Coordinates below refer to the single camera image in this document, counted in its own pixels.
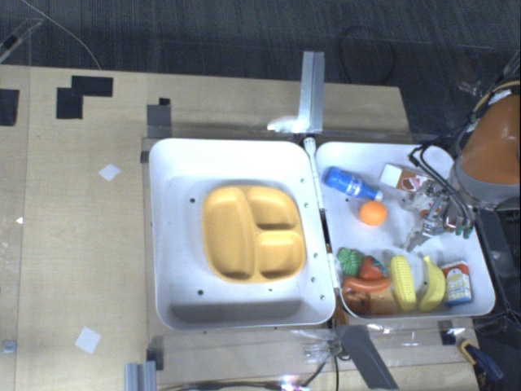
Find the hot dog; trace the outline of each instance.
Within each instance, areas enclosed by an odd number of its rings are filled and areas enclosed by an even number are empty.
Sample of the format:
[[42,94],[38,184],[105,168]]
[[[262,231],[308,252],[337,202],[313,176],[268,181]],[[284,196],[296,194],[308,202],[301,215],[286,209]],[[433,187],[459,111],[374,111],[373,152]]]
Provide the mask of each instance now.
[[345,277],[342,282],[342,291],[348,288],[360,292],[377,292],[391,286],[391,279],[384,277],[381,279],[360,279],[357,277]]

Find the orange ball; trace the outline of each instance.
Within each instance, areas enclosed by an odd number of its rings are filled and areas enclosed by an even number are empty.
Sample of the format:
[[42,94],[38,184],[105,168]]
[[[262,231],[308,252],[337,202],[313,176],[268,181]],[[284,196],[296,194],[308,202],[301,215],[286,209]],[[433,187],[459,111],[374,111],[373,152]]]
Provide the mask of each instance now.
[[360,207],[360,220],[369,226],[379,226],[387,218],[387,209],[379,201],[371,200]]

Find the white tape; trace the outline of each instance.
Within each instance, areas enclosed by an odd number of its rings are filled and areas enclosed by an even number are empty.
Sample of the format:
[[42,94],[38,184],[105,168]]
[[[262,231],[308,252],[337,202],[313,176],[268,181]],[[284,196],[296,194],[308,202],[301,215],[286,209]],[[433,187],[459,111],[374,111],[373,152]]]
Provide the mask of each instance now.
[[84,350],[89,354],[93,354],[96,350],[96,346],[98,346],[100,339],[101,335],[99,333],[96,333],[94,330],[84,326],[76,340],[75,345],[81,350]]
[[114,177],[121,172],[121,169],[116,167],[113,164],[107,165],[101,171],[99,171],[99,175],[105,178],[107,181],[112,181]]

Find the wooden table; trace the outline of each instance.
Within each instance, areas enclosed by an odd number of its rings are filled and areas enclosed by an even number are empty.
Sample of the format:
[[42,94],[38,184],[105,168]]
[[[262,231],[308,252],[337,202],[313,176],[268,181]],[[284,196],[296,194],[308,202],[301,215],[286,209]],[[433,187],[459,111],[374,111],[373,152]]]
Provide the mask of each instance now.
[[[113,95],[84,97],[83,120],[57,120],[56,89],[70,87],[72,75],[112,77]],[[264,129],[297,113],[300,83],[0,66],[0,88],[20,90],[16,126],[0,127],[0,223],[11,228],[0,231],[0,244],[8,244],[1,249],[0,340],[18,341],[16,354],[0,354],[0,389],[123,389],[125,364],[143,362],[147,349],[140,163],[147,105],[170,99],[174,127]],[[391,87],[326,85],[324,117],[330,129],[408,131],[399,90]],[[121,170],[110,182],[99,175],[109,164]],[[23,224],[15,225],[11,220],[19,217]],[[470,321],[459,323],[475,341]],[[85,326],[101,335],[92,354],[75,346]],[[417,349],[403,346],[399,336],[376,338],[401,389],[477,389],[470,364],[454,346],[440,345],[435,323],[398,328],[423,334]],[[238,358],[250,376],[263,371],[258,354],[225,345],[209,354],[202,332],[172,341],[180,360],[186,357],[178,375],[205,379],[212,369],[202,373],[203,365],[193,362],[211,364],[215,357],[219,366],[228,361],[230,372]],[[256,359],[248,362],[250,356]],[[340,368],[341,389],[366,389],[352,362]],[[334,383],[327,365],[313,389]]]

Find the red strawberry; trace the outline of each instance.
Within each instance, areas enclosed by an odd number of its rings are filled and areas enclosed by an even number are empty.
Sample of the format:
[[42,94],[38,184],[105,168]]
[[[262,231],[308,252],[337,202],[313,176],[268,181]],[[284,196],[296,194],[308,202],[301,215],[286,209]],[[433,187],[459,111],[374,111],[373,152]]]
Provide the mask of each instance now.
[[358,272],[358,278],[362,279],[381,279],[386,276],[385,268],[377,259],[365,257]]

